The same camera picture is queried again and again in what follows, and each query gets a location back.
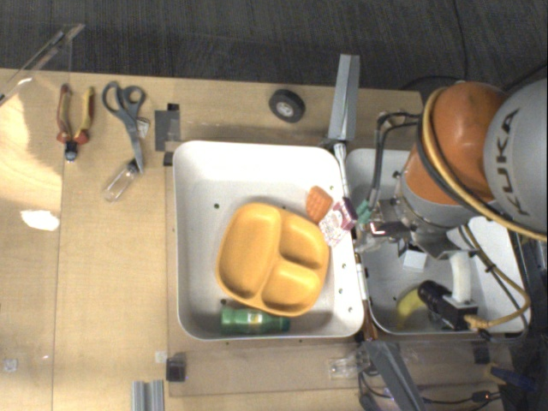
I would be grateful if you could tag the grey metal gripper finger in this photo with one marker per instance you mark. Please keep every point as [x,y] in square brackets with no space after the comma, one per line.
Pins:
[413,260]
[365,245]

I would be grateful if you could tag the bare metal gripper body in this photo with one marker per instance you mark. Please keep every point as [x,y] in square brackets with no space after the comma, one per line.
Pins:
[396,225]

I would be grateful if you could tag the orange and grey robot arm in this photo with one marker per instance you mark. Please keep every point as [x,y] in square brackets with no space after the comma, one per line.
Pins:
[466,144]

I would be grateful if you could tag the pink and white carton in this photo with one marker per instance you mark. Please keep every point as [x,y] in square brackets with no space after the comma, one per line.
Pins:
[338,225]

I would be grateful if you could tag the white plastic tray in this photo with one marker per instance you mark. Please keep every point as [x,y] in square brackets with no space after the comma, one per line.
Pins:
[201,246]
[385,281]

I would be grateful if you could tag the yellow banana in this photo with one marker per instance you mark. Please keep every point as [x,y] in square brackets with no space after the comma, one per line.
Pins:
[406,308]

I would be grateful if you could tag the orange waffle biscuit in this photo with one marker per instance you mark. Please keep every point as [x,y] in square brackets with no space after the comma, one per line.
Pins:
[319,204]

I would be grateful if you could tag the orange divided plate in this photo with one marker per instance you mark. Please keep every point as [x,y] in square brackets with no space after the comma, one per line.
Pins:
[269,257]

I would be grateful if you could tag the green plastic bottle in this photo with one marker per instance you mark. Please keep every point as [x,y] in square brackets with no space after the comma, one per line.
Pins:
[248,320]

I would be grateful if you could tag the black tape roll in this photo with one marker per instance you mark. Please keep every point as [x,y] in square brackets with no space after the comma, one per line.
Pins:
[287,105]

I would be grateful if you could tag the clear plastic bottle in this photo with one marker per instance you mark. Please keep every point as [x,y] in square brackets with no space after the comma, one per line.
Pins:
[120,182]

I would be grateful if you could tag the grey scissors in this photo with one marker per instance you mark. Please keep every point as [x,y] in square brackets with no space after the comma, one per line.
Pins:
[128,118]

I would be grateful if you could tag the red and yellow pliers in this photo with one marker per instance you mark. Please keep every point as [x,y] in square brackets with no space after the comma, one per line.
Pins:
[75,120]

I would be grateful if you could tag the black cylinder on white bracket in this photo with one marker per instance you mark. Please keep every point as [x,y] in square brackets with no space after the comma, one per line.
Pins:
[445,304]

